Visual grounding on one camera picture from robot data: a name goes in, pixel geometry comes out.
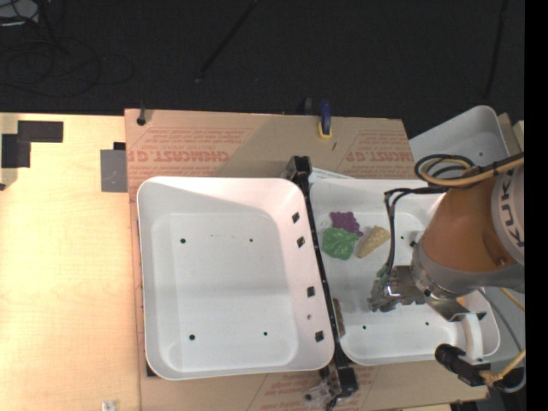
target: black floor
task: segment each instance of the black floor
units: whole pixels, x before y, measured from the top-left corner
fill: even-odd
[[[293,114],[324,98],[409,138],[479,104],[524,119],[525,0],[259,0],[201,83],[253,0],[34,1],[38,24],[0,27],[0,111]]]

